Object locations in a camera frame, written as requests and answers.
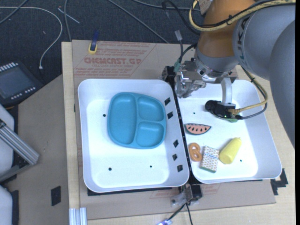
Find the white wire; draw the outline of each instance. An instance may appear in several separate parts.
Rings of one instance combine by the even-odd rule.
[[[0,7],[0,8],[8,8],[8,9],[16,9],[18,7]],[[62,23],[60,21],[60,19],[57,17],[57,15],[55,15],[54,13],[46,10],[46,9],[43,9],[43,8],[40,8],[40,7],[20,7],[20,9],[38,9],[38,10],[42,10],[42,11],[45,11],[45,12],[48,12],[50,13],[51,15],[53,15],[57,21],[60,23],[60,33],[58,35],[58,37],[54,40],[54,42],[52,42],[50,44],[50,46],[44,51],[44,53],[42,54],[41,58],[40,58],[40,61],[39,61],[39,69],[43,69],[43,66],[42,66],[42,60],[45,56],[45,54],[49,51],[49,49],[58,41],[58,39],[61,37],[61,34],[62,34]]]

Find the blue plastic plate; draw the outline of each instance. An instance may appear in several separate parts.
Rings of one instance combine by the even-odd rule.
[[[139,149],[159,146],[165,139],[165,108],[156,98],[122,92],[110,102],[107,130],[116,144]]]

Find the toy pretzel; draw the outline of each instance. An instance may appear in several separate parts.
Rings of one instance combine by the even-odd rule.
[[[188,152],[191,159],[195,162],[200,162],[202,160],[202,154],[200,152],[200,146],[193,142],[188,147]]]

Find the toy watermelon slice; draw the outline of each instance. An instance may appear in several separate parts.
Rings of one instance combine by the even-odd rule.
[[[211,128],[211,126],[209,125],[197,124],[197,123],[187,123],[184,126],[189,133],[194,135],[200,135],[206,133]]]

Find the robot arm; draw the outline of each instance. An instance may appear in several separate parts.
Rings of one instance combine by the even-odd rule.
[[[201,34],[192,64],[185,64],[177,79],[179,97],[190,96],[206,83],[220,83],[222,102],[209,101],[206,109],[215,115],[221,111],[222,118],[234,117],[230,115],[235,107],[226,96],[231,94],[228,81],[235,79],[230,77],[231,70],[240,64],[246,72],[270,81],[277,112],[295,146],[295,0],[212,0],[202,26],[192,15],[198,1],[189,19]],[[198,75],[190,79],[192,85],[187,83],[192,77],[189,70]]]

